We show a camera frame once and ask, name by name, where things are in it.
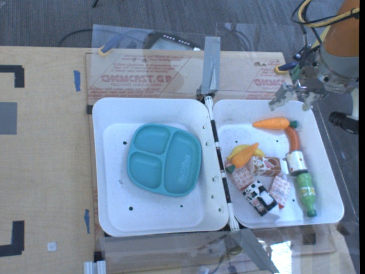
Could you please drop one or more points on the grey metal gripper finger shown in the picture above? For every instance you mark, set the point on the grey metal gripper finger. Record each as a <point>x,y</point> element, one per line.
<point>310,100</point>
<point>280,97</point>

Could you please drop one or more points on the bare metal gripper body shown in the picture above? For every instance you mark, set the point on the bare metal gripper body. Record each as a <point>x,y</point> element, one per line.
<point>328,83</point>

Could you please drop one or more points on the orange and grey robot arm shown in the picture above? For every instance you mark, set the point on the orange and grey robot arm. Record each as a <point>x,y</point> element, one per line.
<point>343,36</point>

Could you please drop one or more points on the orange carrot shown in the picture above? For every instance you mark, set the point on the orange carrot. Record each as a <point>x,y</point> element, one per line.
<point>243,156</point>
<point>272,123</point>

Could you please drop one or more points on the orange sausage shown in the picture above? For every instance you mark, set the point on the orange sausage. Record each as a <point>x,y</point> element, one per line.
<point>294,140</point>

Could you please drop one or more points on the yellow banana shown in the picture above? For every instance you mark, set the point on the yellow banana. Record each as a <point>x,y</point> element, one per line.
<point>260,152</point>

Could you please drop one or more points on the white can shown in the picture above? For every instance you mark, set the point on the white can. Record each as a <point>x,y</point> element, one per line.
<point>296,163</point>

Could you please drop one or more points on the brown and white carton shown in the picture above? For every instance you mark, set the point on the brown and white carton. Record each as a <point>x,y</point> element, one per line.
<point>266,166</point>

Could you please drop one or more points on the thin black and white rod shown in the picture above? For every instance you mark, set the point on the thin black and white rod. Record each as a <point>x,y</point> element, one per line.
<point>220,158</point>

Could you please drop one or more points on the white plastic tray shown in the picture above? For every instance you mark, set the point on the white plastic tray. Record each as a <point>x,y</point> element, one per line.
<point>325,187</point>
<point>114,187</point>

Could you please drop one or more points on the orange patterned carton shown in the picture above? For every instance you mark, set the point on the orange patterned carton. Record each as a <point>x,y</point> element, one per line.
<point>280,191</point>
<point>242,178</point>

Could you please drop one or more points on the green bottle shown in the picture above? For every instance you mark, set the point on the green bottle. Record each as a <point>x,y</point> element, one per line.
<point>306,191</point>

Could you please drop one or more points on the black and white cow carton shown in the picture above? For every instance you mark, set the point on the black and white cow carton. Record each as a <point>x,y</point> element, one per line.
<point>258,195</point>

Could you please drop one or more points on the blue divided plate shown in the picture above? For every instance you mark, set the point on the blue divided plate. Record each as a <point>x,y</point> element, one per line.
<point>179,161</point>

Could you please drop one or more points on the brown cardboard board red print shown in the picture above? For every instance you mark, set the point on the brown cardboard board red print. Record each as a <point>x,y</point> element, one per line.
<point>137,78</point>

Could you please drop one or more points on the black cylinder on white bracket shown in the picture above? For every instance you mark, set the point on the black cylinder on white bracket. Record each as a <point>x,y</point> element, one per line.
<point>343,121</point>

